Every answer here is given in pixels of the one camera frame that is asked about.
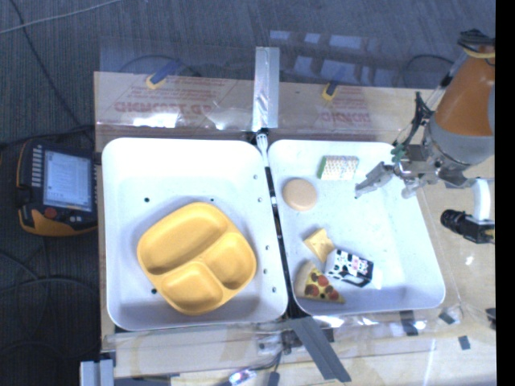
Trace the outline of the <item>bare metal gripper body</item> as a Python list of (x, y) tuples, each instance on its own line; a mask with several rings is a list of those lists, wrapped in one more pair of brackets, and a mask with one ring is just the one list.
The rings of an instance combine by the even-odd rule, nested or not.
[(393, 172), (406, 188), (422, 188), (438, 182), (465, 188), (470, 180), (464, 175), (468, 164), (446, 156), (434, 143), (397, 145), (392, 151)]

